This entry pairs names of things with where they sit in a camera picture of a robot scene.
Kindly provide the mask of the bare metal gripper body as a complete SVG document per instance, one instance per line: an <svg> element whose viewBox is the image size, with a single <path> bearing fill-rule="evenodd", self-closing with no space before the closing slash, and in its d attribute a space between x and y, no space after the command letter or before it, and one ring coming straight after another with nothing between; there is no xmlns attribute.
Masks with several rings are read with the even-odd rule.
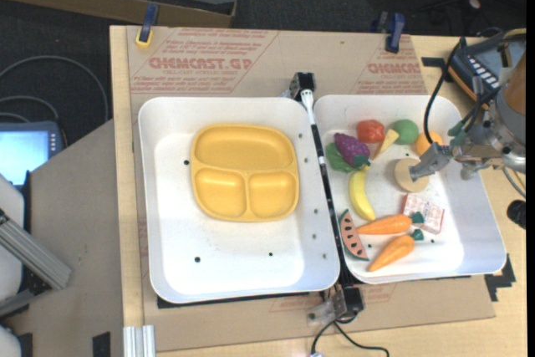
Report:
<svg viewBox="0 0 535 357"><path fill-rule="evenodd" d="M472 127L464 141L454 147L453 158L474 171L492 167L525 173L526 121L486 119Z"/></svg>

